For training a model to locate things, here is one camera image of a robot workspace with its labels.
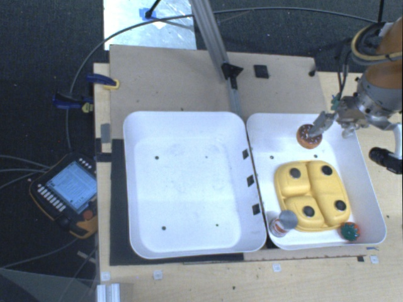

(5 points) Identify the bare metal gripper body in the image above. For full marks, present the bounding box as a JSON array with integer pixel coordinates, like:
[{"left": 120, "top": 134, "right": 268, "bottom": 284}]
[{"left": 334, "top": 95, "right": 394, "bottom": 130}]

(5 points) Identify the yellow divided plate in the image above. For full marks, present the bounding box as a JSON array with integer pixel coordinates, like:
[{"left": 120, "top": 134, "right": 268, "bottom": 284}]
[{"left": 273, "top": 160, "right": 351, "bottom": 233}]

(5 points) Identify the brown sprinkled doughnut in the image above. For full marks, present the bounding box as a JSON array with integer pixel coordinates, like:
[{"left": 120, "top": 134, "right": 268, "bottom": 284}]
[{"left": 296, "top": 123, "right": 323, "bottom": 150}]

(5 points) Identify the orange can with grey lid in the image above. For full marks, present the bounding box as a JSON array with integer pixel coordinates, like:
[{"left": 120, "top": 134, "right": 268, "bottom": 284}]
[{"left": 269, "top": 210, "right": 298, "bottom": 238}]

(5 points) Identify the white plastic tray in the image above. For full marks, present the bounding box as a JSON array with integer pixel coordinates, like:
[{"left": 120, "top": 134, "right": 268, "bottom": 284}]
[
  {"left": 246, "top": 112, "right": 387, "bottom": 251},
  {"left": 122, "top": 111, "right": 268, "bottom": 260}
]

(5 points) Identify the red tomato with green stem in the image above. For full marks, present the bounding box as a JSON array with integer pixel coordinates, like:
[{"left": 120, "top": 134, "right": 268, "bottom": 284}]
[{"left": 340, "top": 221, "right": 361, "bottom": 242}]

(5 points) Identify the brown cardboard board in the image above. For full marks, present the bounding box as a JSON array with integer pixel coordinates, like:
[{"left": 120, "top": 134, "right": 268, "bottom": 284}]
[{"left": 108, "top": 44, "right": 369, "bottom": 266}]

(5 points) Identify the black cylinder on white bracket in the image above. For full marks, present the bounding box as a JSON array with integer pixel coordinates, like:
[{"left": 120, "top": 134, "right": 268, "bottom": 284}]
[{"left": 368, "top": 118, "right": 403, "bottom": 174}]

